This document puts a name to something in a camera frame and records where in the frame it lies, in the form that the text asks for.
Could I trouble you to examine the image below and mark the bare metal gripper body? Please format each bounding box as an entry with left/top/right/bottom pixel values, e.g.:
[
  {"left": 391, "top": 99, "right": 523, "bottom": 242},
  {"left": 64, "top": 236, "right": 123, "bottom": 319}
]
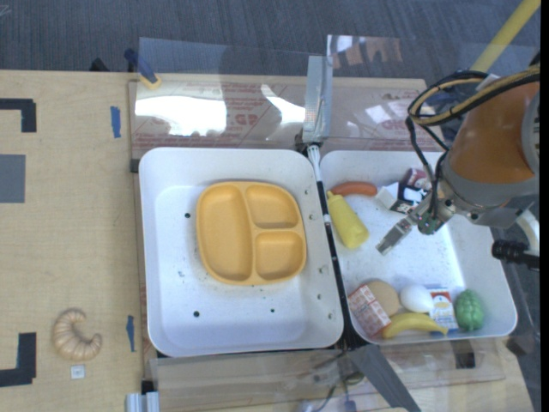
[{"left": 407, "top": 185, "right": 535, "bottom": 230}]

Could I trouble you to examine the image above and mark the white plastic tray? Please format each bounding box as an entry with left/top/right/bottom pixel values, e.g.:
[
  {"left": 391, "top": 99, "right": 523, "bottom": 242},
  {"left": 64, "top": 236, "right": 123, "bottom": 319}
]
[
  {"left": 319, "top": 149, "right": 519, "bottom": 346},
  {"left": 137, "top": 146, "right": 345, "bottom": 358}
]

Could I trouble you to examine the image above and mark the dark printed carton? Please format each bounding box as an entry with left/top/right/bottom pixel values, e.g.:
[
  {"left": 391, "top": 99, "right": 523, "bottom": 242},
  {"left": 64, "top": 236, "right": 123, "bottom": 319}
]
[{"left": 388, "top": 167, "right": 433, "bottom": 215}]

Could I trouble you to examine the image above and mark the yellow mustard bottle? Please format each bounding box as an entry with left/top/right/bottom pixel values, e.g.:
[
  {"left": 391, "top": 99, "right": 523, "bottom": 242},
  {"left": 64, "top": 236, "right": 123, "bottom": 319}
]
[{"left": 326, "top": 190, "right": 370, "bottom": 250}]

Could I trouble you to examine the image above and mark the orange sausage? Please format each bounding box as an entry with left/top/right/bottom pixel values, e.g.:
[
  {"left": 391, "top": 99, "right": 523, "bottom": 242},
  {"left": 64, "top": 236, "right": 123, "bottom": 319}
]
[{"left": 329, "top": 181, "right": 378, "bottom": 198}]

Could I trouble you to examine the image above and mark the tan round biscuit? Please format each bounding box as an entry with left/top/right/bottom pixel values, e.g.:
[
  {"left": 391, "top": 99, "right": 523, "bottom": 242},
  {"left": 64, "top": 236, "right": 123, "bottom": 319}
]
[{"left": 366, "top": 280, "right": 402, "bottom": 318}]

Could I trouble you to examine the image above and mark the white egg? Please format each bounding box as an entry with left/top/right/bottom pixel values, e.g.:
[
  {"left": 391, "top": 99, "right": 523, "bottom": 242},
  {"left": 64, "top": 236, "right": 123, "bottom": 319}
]
[{"left": 399, "top": 284, "right": 435, "bottom": 314}]

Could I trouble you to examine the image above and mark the red and white packet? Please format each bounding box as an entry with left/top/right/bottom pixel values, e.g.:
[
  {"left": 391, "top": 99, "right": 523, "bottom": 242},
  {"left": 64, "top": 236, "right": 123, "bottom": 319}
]
[{"left": 347, "top": 284, "right": 392, "bottom": 339}]

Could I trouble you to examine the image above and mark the orange and white carton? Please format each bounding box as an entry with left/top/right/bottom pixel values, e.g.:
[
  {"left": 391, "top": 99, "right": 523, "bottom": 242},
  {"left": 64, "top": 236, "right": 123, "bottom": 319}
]
[{"left": 428, "top": 288, "right": 460, "bottom": 331}]

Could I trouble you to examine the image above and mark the yellow banana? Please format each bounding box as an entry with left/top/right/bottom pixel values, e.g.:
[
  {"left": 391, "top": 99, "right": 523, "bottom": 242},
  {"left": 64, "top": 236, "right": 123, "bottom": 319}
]
[{"left": 381, "top": 312, "right": 449, "bottom": 340}]

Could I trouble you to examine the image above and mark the green broccoli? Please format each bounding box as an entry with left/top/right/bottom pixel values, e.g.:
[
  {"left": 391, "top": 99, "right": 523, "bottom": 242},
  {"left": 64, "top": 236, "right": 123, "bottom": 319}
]
[{"left": 454, "top": 288, "right": 486, "bottom": 333}]

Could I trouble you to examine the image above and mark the yellow divided plate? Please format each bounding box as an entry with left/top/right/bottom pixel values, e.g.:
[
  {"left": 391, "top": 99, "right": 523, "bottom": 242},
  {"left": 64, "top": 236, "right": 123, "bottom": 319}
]
[{"left": 196, "top": 181, "right": 308, "bottom": 286}]

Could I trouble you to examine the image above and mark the tan croissant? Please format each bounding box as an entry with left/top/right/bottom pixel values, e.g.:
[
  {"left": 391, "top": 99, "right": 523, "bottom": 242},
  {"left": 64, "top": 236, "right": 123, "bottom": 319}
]
[{"left": 51, "top": 307, "right": 103, "bottom": 363}]

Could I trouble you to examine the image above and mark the black cylinder on white bracket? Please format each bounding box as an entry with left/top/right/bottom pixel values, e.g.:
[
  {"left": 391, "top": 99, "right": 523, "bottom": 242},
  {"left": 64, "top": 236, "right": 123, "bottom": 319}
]
[{"left": 492, "top": 210, "right": 540, "bottom": 270}]

